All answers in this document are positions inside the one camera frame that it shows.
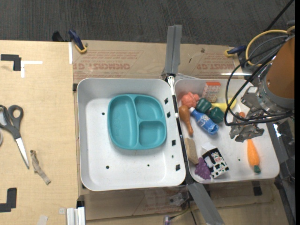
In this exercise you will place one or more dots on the white plastic tray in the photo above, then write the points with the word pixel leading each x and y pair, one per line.
pixel 98 149
pixel 234 153

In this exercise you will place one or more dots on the brown cardboard board red print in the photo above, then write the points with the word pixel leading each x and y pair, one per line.
pixel 131 60

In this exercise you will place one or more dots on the beige crumpled tape strip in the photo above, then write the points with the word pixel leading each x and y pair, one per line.
pixel 37 166

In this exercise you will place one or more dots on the orange and white carton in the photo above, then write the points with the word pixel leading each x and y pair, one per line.
pixel 211 91

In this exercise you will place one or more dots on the tan bread slice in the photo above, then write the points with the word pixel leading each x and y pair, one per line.
pixel 191 150

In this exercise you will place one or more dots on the pink toy food lump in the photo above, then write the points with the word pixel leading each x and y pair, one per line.
pixel 189 99

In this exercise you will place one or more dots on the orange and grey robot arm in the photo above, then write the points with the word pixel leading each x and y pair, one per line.
pixel 282 74

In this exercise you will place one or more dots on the blue and white bottle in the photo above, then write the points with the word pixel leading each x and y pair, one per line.
pixel 204 121

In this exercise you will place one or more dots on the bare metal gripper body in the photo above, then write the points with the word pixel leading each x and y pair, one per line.
pixel 253 99

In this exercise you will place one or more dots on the orange carrot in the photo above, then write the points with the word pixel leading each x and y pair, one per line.
pixel 253 155

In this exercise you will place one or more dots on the blue divided plate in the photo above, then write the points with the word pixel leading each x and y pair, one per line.
pixel 122 123

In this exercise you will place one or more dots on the brown toy chicken drumstick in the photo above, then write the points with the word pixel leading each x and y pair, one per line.
pixel 185 115

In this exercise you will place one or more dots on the cow print milk carton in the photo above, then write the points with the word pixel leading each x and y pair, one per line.
pixel 218 163

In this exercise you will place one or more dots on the purple grapes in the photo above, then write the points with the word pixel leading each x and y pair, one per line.
pixel 202 170

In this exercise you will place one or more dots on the yellow banana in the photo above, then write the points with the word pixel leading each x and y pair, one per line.
pixel 220 105

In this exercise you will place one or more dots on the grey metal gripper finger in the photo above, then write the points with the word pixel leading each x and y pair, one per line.
pixel 236 128
pixel 250 133

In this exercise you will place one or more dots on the green toy pepper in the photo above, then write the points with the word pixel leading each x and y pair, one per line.
pixel 216 115
pixel 203 105

